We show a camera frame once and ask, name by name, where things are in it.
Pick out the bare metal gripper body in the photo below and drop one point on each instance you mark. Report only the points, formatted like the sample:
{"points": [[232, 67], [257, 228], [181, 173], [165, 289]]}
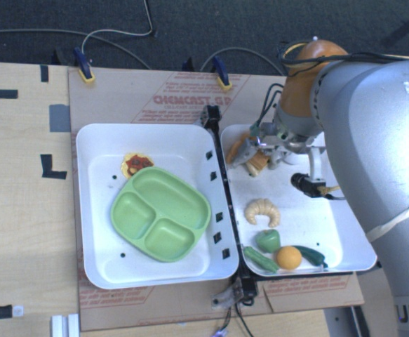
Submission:
{"points": [[278, 139]]}

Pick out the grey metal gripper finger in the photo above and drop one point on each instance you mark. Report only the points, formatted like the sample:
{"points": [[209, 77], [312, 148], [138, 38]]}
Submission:
{"points": [[275, 159], [242, 156]]}

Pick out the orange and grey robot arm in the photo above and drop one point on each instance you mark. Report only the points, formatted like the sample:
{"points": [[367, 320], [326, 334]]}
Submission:
{"points": [[362, 135]]}

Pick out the orange carrot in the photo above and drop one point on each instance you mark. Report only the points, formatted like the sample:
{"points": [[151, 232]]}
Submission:
{"points": [[233, 151]]}

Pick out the tan bread piece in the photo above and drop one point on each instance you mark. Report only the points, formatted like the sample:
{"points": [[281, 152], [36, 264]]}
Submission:
{"points": [[258, 163]]}

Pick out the thin black rod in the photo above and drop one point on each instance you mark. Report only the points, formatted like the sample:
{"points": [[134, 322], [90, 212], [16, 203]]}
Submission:
{"points": [[229, 202]]}

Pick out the beige croissant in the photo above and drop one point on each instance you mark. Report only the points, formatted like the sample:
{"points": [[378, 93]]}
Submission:
{"points": [[265, 207]]}

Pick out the white plastic tray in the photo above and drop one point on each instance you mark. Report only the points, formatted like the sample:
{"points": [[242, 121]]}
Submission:
{"points": [[99, 223], [306, 223]]}

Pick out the light green bell pepper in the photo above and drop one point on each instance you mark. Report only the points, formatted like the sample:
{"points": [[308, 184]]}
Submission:
{"points": [[269, 241]]}

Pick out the green divided plate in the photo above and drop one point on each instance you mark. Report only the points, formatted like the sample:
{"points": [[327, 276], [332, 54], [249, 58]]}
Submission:
{"points": [[162, 212]]}

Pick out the orange fruit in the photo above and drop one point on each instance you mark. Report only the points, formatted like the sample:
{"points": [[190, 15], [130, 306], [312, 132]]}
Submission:
{"points": [[289, 257]]}

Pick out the dark green chili pepper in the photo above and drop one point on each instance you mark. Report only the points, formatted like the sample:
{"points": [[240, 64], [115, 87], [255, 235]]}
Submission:
{"points": [[313, 255]]}

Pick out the pizza slice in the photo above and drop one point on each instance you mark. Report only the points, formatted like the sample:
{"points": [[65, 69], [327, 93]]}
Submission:
{"points": [[134, 163]]}

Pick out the brown cardboard board red print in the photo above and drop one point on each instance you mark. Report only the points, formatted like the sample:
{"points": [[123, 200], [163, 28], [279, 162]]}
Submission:
{"points": [[127, 100]]}

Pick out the black cylinder on white bracket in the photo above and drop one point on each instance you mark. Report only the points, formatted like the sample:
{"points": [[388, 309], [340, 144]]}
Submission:
{"points": [[307, 184]]}

